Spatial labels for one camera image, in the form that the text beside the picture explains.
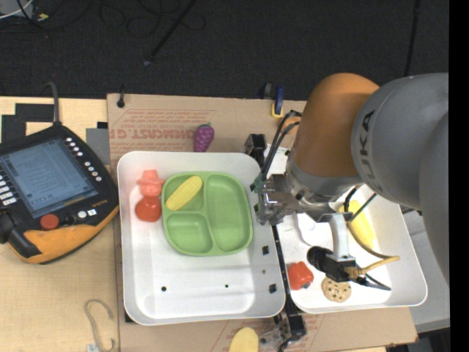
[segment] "cardboard sheet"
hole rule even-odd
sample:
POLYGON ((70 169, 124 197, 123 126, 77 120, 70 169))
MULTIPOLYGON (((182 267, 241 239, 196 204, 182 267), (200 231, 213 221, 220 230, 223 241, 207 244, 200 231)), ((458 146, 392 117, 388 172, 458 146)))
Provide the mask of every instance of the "cardboard sheet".
MULTIPOLYGON (((209 152, 240 152, 250 133, 265 134, 271 143, 280 119, 270 115, 269 100, 126 95, 119 108, 118 94, 108 95, 108 126, 111 173, 122 155, 133 150, 192 151, 193 132, 210 122, 215 139, 209 152)), ((284 110, 302 111, 306 102, 284 101, 284 110)), ((291 147, 286 136, 283 147, 291 147)), ((223 352, 242 327, 258 335, 270 331, 273 320, 248 319, 140 326, 125 321, 122 285, 122 253, 119 228, 115 226, 119 333, 122 352, 171 351, 223 352)), ((308 334, 287 351, 323 352, 400 345, 417 338, 406 307, 304 315, 308 334)), ((268 352, 267 346, 260 349, 268 352)))

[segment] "red emergency stop button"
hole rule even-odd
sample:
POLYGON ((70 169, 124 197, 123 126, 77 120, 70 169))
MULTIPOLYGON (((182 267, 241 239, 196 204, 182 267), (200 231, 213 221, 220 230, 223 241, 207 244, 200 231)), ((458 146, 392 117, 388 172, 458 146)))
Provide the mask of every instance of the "red emergency stop button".
POLYGON ((44 231, 55 230, 59 226, 59 218, 54 214, 45 214, 39 220, 39 224, 44 231))

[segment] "black cable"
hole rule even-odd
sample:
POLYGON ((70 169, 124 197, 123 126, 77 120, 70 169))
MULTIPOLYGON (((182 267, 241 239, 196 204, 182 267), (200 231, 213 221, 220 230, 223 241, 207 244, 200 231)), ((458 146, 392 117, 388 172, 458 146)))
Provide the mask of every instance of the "black cable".
POLYGON ((151 13, 153 15, 172 15, 173 13, 177 12, 181 6, 180 0, 175 0, 176 4, 175 7, 172 10, 168 11, 163 11, 163 4, 161 3, 162 0, 158 0, 158 6, 159 6, 159 11, 158 10, 153 10, 150 7, 148 7, 142 0, 136 0, 142 8, 144 8, 148 13, 151 13))
POLYGON ((275 155, 276 153, 276 150, 272 150, 273 147, 275 147, 277 145, 277 140, 278 140, 278 136, 280 135, 280 132, 281 132, 281 129, 283 128, 285 122, 287 121, 287 119, 289 117, 292 117, 292 116, 301 116, 301 113, 300 112, 297 112, 297 111, 294 111, 294 110, 291 110, 290 112, 288 112, 287 114, 285 114, 285 116, 282 118, 282 120, 280 121, 280 124, 278 125, 277 127, 277 131, 273 137, 273 140, 272 140, 272 144, 270 146, 270 150, 269 150, 269 153, 267 154, 267 158, 264 162, 264 166, 262 166, 261 168, 261 172, 262 173, 267 173, 268 170, 269 170, 269 167, 270 167, 270 164, 272 163, 272 160, 273 160, 273 156, 275 155))
POLYGON ((365 276, 371 280, 372 282, 376 283, 377 285, 379 285, 381 287, 382 290, 391 290, 391 287, 387 286, 387 285, 384 285, 382 282, 378 282, 373 276, 371 276, 370 274, 365 274, 365 276))
POLYGON ((149 65, 155 60, 155 56, 159 52, 160 49, 165 45, 166 41, 172 36, 173 32, 177 29, 177 27, 180 25, 184 17, 189 13, 189 10, 192 9, 194 4, 197 2, 197 0, 191 0, 187 7, 182 11, 178 19, 173 23, 172 27, 170 30, 165 34, 163 39, 158 43, 158 45, 155 47, 155 49, 152 51, 152 53, 149 55, 149 59, 144 62, 144 65, 149 65))
POLYGON ((368 204, 377 196, 376 193, 373 193, 370 198, 367 199, 367 201, 365 203, 362 204, 361 208, 359 208, 353 215, 352 217, 350 218, 349 222, 352 222, 353 219, 355 219, 359 213, 361 213, 363 211, 363 209, 368 206, 368 204))
POLYGON ((207 20, 205 19, 205 17, 203 15, 201 15, 198 12, 189 12, 188 15, 198 16, 202 20, 202 25, 200 27, 195 27, 195 26, 191 26, 191 25, 187 24, 186 22, 181 22, 181 24, 180 24, 181 26, 187 27, 188 29, 195 30, 195 31, 201 31, 201 30, 205 29, 205 27, 207 26, 207 20))
POLYGON ((355 192, 360 188, 360 186, 355 186, 353 187, 353 189, 351 191, 349 191, 349 194, 345 197, 345 201, 344 201, 344 212, 345 213, 348 213, 349 212, 349 204, 350 204, 350 200, 352 199, 353 197, 353 194, 355 194, 355 192))
POLYGON ((101 20, 103 22, 105 22, 106 24, 108 24, 109 26, 112 26, 112 27, 121 27, 122 25, 125 24, 125 21, 126 21, 126 17, 125 17, 125 14, 123 11, 121 11, 120 9, 117 9, 116 7, 113 7, 112 5, 109 5, 109 4, 105 4, 104 2, 105 0, 101 0, 101 3, 100 3, 100 7, 99 7, 99 16, 101 18, 101 20), (103 13, 103 10, 104 8, 108 8, 108 9, 111 9, 115 12, 118 13, 118 15, 120 16, 120 21, 118 23, 109 23, 105 18, 104 18, 104 13, 103 13))
POLYGON ((57 86, 55 83, 48 82, 45 84, 43 89, 40 91, 39 95, 41 95, 46 87, 50 87, 52 89, 52 96, 53 96, 53 123, 56 125, 62 124, 60 121, 60 113, 59 113, 59 93, 57 92, 57 86))
POLYGON ((292 124, 288 124, 287 127, 284 129, 282 132, 280 138, 277 140, 275 145, 270 146, 270 151, 269 151, 269 157, 267 157, 267 160, 264 163, 264 171, 262 173, 262 181, 267 179, 267 174, 269 172, 270 166, 272 165, 273 158, 275 156, 275 153, 277 152, 278 148, 280 147, 280 143, 284 140, 284 137, 297 125, 299 125, 300 122, 294 122, 292 124))
MULTIPOLYGON (((58 6, 52 10, 51 12, 48 13, 48 16, 49 16, 49 19, 50 20, 54 14, 56 14, 56 12, 59 10, 59 8, 68 0, 62 0, 58 6)), ((46 27, 45 25, 44 26, 41 26, 39 25, 38 23, 35 23, 34 21, 32 21, 32 23, 34 23, 34 27, 40 27, 41 30, 6 30, 4 28, 2 28, 2 31, 4 33, 8 33, 8 34, 25 34, 25 33, 28 33, 28 34, 31 34, 31 33, 43 33, 43 32, 53 32, 53 31, 56 31, 56 30, 60 30, 60 29, 64 29, 68 26, 71 26, 73 25, 76 21, 78 21, 79 19, 81 19, 82 17, 85 16, 85 14, 89 11, 89 9, 92 7, 93 3, 94 3, 94 0, 82 0, 82 1, 87 1, 88 4, 87 6, 85 7, 85 9, 78 15, 78 17, 72 19, 71 21, 65 23, 65 24, 62 24, 62 25, 58 25, 58 26, 55 26, 55 27, 46 27)), ((31 22, 29 23, 20 23, 20 24, 15 24, 15 23, 12 23, 11 21, 8 22, 9 25, 16 25, 16 26, 19 26, 19 25, 25 25, 25 24, 30 24, 31 22)))
POLYGON ((26 13, 26 11, 24 10, 23 8, 23 5, 21 5, 21 1, 20 0, 16 0, 16 2, 18 3, 18 6, 20 7, 21 9, 21 12, 24 14, 24 18, 26 18, 30 23, 32 23, 32 25, 34 27, 37 27, 38 29, 41 29, 43 30, 43 27, 41 25, 39 25, 37 22, 34 22, 26 13))
POLYGON ((421 1, 422 0, 416 0, 416 3, 413 8, 412 30, 410 32, 409 49, 407 50, 407 62, 405 64, 404 77, 407 77, 410 71, 410 63, 412 62, 412 56, 413 56, 413 46, 416 41, 417 23, 418 23, 418 15, 420 13, 421 1))

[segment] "purple toy grapes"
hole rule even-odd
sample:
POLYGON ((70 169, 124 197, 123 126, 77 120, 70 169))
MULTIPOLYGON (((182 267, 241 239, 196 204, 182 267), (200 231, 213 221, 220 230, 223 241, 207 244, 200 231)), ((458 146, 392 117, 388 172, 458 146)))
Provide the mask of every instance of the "purple toy grapes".
POLYGON ((196 153, 205 153, 215 138, 215 129, 208 122, 197 128, 193 136, 193 150, 196 153))

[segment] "pink toy object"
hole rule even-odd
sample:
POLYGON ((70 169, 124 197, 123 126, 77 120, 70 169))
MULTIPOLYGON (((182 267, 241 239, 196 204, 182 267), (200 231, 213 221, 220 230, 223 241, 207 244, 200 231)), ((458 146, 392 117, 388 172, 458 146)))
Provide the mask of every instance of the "pink toy object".
POLYGON ((199 125, 193 136, 193 150, 196 153, 205 153, 215 138, 215 129, 208 122, 199 125))
POLYGON ((161 217, 160 194, 163 183, 164 180, 158 177, 155 169, 145 170, 141 179, 137 180, 143 196, 135 206, 135 214, 140 220, 157 221, 161 217))

